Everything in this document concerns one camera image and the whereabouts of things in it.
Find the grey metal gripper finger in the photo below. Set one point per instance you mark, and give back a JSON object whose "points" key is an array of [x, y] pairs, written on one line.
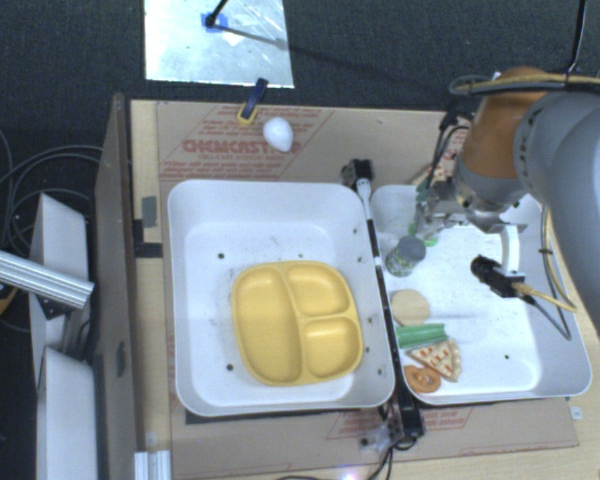
{"points": [[419, 227], [434, 231]]}

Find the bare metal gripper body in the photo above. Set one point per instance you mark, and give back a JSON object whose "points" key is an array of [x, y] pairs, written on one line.
{"points": [[450, 207]]}

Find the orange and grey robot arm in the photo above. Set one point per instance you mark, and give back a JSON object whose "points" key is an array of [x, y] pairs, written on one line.
{"points": [[565, 168]]}

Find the grey-capped green printed can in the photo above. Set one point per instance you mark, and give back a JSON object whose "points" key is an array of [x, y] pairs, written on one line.
{"points": [[405, 258]]}

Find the thin black and white rod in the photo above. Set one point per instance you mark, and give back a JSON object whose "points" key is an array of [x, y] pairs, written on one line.
{"points": [[380, 268]]}

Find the tan round biscuit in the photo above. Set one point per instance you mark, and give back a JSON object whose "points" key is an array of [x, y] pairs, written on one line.
{"points": [[410, 308]]}

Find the green toy vegetable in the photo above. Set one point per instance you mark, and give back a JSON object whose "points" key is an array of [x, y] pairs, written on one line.
{"points": [[420, 335]]}

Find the toy pizza slice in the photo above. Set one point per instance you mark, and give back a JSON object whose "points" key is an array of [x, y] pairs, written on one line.
{"points": [[442, 360]]}

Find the white plastic tray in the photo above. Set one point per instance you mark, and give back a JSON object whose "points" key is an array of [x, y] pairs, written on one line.
{"points": [[490, 348], [260, 218]]}

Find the white egg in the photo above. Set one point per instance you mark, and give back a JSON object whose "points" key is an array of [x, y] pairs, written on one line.
{"points": [[278, 134]]}

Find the yellow divided plate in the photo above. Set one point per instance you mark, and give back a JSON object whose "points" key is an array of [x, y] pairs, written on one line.
{"points": [[280, 328]]}

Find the brown cardboard board red print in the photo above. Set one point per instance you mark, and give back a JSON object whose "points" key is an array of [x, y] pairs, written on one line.
{"points": [[300, 438]]}

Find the black cylinder on white bracket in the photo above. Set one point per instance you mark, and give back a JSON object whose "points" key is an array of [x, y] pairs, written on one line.
{"points": [[495, 274]]}

